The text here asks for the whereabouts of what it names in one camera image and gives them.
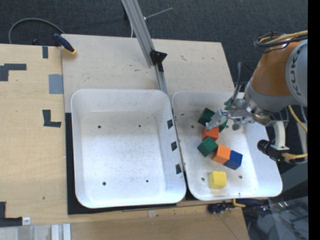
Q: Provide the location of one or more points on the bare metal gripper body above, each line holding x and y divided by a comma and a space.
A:
243, 111

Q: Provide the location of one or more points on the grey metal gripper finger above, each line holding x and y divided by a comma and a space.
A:
236, 126
216, 120

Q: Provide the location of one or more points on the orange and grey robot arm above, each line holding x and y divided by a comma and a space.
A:
272, 79

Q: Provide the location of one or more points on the green cube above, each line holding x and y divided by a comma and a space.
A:
207, 146
206, 115
224, 125

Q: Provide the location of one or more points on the orange cube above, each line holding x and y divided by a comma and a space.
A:
221, 154
212, 134

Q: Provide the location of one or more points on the blue cube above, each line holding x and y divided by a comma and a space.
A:
234, 159

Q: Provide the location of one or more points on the white plastic tray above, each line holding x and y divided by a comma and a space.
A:
125, 154
250, 179

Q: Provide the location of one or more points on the yellow cube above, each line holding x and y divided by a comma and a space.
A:
217, 179

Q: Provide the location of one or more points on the black cylinder on white bracket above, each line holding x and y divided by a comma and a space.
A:
271, 150

